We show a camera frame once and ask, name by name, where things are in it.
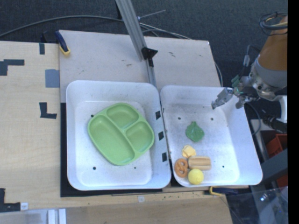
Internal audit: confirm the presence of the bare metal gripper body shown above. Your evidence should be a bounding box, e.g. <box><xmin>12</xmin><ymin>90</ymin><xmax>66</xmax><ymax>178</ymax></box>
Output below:
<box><xmin>237</xmin><ymin>71</ymin><xmax>284</xmax><ymax>103</ymax></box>

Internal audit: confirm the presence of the black cylinder on white bracket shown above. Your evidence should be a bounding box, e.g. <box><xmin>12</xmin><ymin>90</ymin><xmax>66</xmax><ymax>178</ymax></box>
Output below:
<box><xmin>262</xmin><ymin>95</ymin><xmax>288</xmax><ymax>134</ymax></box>

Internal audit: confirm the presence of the brown pretzel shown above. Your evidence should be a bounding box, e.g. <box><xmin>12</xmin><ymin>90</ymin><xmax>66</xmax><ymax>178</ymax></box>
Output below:
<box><xmin>174</xmin><ymin>158</ymin><xmax>189</xmax><ymax>178</ymax></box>

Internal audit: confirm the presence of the green lettuce leaf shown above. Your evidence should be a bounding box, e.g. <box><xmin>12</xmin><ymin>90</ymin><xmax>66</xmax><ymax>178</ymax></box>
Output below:
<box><xmin>185</xmin><ymin>121</ymin><xmax>206</xmax><ymax>143</ymax></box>

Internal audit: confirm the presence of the white plastic tray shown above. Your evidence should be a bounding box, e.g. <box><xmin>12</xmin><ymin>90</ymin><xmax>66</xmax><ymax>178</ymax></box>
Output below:
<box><xmin>65</xmin><ymin>79</ymin><xmax>172</xmax><ymax>192</ymax></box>
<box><xmin>159</xmin><ymin>85</ymin><xmax>263</xmax><ymax>189</ymax></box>

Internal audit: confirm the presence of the thin black rod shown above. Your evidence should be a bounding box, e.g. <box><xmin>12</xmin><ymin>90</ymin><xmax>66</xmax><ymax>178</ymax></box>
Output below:
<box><xmin>160</xmin><ymin>87</ymin><xmax>173</xmax><ymax>174</ymax></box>

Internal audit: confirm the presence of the yellow ball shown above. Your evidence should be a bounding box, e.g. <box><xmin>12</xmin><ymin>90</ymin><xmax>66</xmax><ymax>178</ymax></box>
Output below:
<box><xmin>187</xmin><ymin>168</ymin><xmax>205</xmax><ymax>186</ymax></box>

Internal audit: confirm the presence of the green divided plate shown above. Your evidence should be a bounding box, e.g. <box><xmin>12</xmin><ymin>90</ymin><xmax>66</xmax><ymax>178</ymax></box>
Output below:
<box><xmin>87</xmin><ymin>102</ymin><xmax>156</xmax><ymax>167</ymax></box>

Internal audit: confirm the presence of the tan bread roll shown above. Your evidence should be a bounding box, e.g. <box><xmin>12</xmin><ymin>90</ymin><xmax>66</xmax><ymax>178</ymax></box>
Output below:
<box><xmin>187</xmin><ymin>155</ymin><xmax>212</xmax><ymax>171</ymax></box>

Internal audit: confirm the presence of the yellow cheese piece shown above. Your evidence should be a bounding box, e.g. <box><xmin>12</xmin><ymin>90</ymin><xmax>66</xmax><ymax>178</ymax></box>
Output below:
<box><xmin>181</xmin><ymin>144</ymin><xmax>197</xmax><ymax>159</ymax></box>

